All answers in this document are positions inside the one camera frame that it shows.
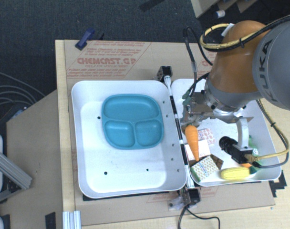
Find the black carpet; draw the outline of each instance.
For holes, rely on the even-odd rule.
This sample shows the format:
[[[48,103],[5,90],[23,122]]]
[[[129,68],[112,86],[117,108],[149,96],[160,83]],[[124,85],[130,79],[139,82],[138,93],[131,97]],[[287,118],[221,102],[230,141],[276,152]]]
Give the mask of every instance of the black carpet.
[[[259,0],[243,13],[233,5],[225,17],[213,19],[217,9],[214,5],[196,19],[190,0],[0,0],[0,72],[49,94],[56,89],[56,39],[79,39],[93,27],[104,33],[104,40],[183,42],[186,26],[200,34],[221,22],[266,23],[290,14],[290,0]],[[0,75],[1,85],[23,87],[36,100],[42,98]],[[15,94],[0,98],[9,96],[25,100]],[[0,119],[9,109],[10,104],[0,105]]]

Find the blue plate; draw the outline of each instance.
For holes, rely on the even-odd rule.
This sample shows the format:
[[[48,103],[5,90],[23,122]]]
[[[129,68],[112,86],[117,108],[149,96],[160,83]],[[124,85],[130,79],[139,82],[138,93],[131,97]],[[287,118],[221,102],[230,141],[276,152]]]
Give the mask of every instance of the blue plate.
[[[102,122],[106,140],[119,149],[151,148],[164,136],[159,104],[146,95],[108,97],[102,106]]]

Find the toy carrot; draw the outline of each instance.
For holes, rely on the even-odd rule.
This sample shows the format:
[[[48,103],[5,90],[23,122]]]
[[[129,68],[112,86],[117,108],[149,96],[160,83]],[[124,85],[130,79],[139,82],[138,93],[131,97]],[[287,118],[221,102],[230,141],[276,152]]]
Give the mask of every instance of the toy carrot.
[[[199,144],[198,144],[198,130],[194,125],[188,125],[185,128],[185,136],[187,143],[194,155],[195,160],[199,161]]]

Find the black bracket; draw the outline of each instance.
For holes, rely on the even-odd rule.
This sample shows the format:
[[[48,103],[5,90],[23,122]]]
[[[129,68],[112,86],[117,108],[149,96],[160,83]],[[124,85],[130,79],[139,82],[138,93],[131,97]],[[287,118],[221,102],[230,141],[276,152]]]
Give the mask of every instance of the black bracket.
[[[279,177],[279,182],[269,181],[269,184],[270,184],[272,195],[274,198],[276,198],[277,197],[276,190],[285,189],[285,187],[287,186],[283,171]]]

